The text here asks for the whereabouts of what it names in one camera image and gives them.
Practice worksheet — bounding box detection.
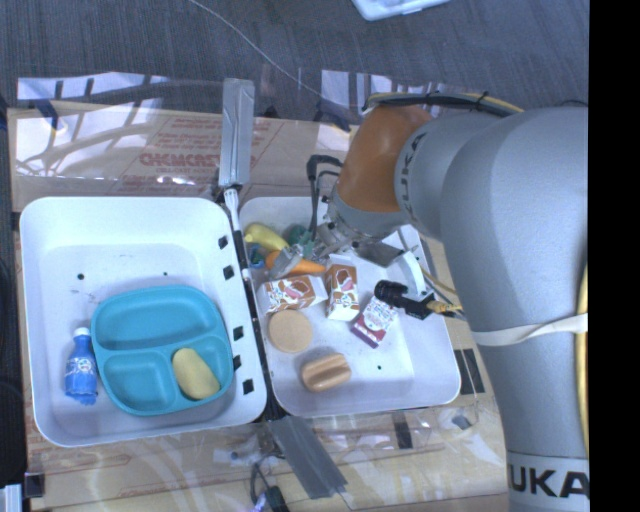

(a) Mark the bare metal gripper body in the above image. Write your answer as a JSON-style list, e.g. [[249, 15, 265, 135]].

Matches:
[[301, 218, 385, 262]]

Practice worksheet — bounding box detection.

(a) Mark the orange carrot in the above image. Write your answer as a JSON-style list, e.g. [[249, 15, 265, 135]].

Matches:
[[264, 249, 328, 277]]

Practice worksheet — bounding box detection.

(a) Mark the green broccoli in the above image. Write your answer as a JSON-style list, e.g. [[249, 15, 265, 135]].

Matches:
[[283, 224, 314, 248]]

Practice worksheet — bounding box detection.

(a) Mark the yellow banana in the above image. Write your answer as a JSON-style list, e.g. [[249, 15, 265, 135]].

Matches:
[[243, 222, 291, 253]]

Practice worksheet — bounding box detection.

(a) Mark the brown and white carton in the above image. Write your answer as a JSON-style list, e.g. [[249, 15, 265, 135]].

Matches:
[[261, 273, 329, 316], [323, 253, 362, 322]]

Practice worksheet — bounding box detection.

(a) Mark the tan round biscuit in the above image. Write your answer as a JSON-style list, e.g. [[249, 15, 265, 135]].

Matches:
[[266, 308, 315, 355]]

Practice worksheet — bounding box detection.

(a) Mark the red and white carton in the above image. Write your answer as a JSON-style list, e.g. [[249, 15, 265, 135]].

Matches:
[[350, 295, 400, 350]]

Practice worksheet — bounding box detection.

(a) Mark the tan hot dog bun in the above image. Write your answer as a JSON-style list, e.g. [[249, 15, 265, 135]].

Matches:
[[299, 352, 353, 394]]

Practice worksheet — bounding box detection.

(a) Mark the white plastic tray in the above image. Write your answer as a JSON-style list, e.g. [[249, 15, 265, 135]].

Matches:
[[18, 195, 268, 449], [238, 195, 462, 419]]

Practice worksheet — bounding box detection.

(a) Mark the yellow oval toy food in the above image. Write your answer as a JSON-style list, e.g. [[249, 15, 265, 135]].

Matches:
[[171, 346, 222, 402]]

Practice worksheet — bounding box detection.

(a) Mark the blue divided plate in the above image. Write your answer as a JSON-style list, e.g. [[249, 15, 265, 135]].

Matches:
[[90, 284, 236, 418]]

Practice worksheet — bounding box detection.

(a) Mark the brown cardboard board red print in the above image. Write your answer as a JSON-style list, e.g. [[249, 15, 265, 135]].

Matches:
[[6, 101, 509, 512]]

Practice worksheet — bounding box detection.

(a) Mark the blue plastic bottle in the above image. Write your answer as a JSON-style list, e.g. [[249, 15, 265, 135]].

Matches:
[[63, 326, 100, 407]]

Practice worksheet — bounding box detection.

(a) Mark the black cylinder on white bracket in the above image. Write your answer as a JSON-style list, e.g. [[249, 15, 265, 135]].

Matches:
[[373, 248, 437, 322]]

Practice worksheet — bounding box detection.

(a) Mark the black block with thin wires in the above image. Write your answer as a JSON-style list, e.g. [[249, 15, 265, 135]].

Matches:
[[263, 484, 291, 512]]

